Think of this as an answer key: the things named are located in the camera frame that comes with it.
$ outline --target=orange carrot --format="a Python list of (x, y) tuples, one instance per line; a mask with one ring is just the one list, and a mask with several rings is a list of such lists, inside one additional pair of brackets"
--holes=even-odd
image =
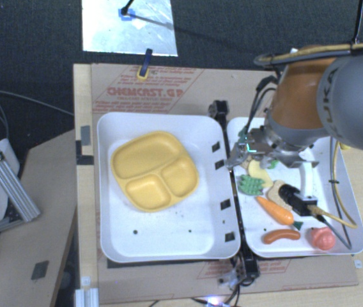
[(285, 208), (278, 206), (276, 203), (267, 200), (263, 197), (257, 196), (257, 200), (266, 212), (270, 214), (278, 223), (282, 225), (294, 224), (294, 215)]

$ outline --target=robotic arm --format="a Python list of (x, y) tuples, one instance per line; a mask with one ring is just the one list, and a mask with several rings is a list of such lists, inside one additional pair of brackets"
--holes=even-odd
[[(363, 53), (342, 56), (339, 51), (321, 50), (307, 48), (289, 58), (301, 60), (286, 66), (264, 126), (252, 129), (245, 142), (236, 143), (227, 167), (252, 154), (264, 168), (274, 159), (297, 168), (304, 162), (299, 152), (325, 136), (363, 149)], [(305, 58), (305, 51), (314, 53)], [(331, 54), (338, 58), (324, 58)], [(261, 59), (267, 59), (268, 65), (288, 63), (274, 57)]]

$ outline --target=yellow divided plate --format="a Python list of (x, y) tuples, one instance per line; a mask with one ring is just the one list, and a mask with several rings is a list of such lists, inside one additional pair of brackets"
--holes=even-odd
[(184, 146), (170, 133), (151, 132), (114, 151), (111, 169), (132, 204), (157, 212), (192, 194), (199, 173)]

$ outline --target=brown sausage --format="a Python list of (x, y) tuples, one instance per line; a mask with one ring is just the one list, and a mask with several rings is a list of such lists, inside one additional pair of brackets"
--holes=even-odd
[(299, 238), (301, 238), (301, 234), (298, 231), (283, 229), (268, 232), (266, 235), (264, 235), (263, 242), (265, 244), (271, 244), (279, 239), (298, 240)]

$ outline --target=toy carrot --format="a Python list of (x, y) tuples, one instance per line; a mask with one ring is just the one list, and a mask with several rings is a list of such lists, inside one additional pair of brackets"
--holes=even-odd
[(256, 197), (259, 204), (270, 214), (278, 223), (282, 225), (293, 225), (298, 230), (301, 229), (303, 222), (294, 221), (294, 215), (285, 208), (278, 206), (276, 203), (267, 200), (263, 197)]

